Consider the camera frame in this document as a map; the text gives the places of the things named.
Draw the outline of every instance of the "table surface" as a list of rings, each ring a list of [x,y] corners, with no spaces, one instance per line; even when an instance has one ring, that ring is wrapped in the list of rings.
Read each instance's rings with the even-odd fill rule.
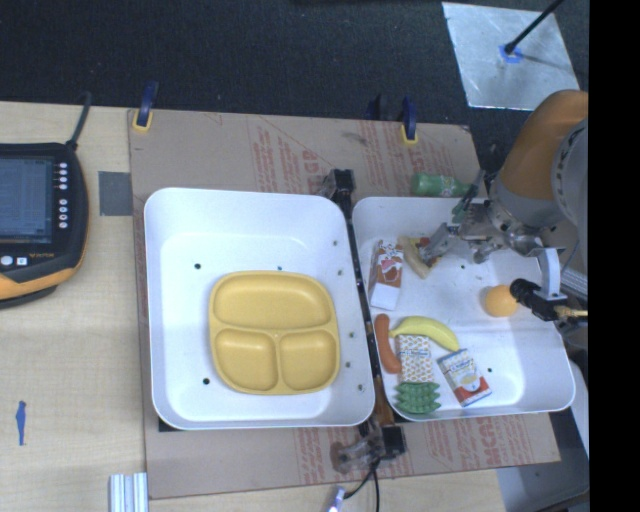
[[[130,172],[127,110],[92,107],[80,135],[91,198],[82,267],[53,294],[0,310],[1,511],[103,512],[110,475],[145,471],[132,218],[101,216],[97,201],[100,172]],[[0,102],[0,142],[65,142],[80,111]],[[23,445],[15,419],[21,401]],[[333,488],[152,500],[149,510],[322,512]],[[504,510],[495,470],[384,479],[380,499],[382,511]],[[343,506],[369,510],[372,482]]]

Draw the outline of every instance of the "black handheld device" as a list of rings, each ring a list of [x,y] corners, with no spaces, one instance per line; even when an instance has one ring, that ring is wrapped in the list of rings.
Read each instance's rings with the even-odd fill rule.
[[[0,144],[0,309],[53,292],[84,259],[89,199],[76,156],[66,143]]]

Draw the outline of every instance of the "cardboard sheet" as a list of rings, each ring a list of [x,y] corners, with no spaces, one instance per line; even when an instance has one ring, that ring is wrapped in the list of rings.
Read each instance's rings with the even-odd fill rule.
[[[359,439],[355,427],[186,432],[160,422],[150,388],[146,199],[169,186],[313,194],[334,168],[354,171],[354,201],[407,196],[415,172],[474,179],[478,161],[464,127],[419,124],[417,134],[407,145],[397,122],[162,110],[148,132],[129,129],[151,499],[357,481],[364,472],[341,474],[331,464],[334,443]],[[405,423],[403,430],[408,451],[382,465],[380,478],[559,460],[547,414]]]

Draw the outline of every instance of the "yellow banana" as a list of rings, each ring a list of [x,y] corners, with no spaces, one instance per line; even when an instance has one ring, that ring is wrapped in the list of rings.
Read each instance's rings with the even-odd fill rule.
[[[426,316],[408,316],[400,322],[400,325],[389,331],[389,336],[395,338],[398,334],[414,334],[429,336],[442,347],[455,352],[460,350],[460,343],[455,333],[446,325]]]

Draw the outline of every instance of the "display screen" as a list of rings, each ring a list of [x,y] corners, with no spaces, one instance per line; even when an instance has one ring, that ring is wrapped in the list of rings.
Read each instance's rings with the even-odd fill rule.
[[[0,243],[51,243],[53,158],[0,157]]]

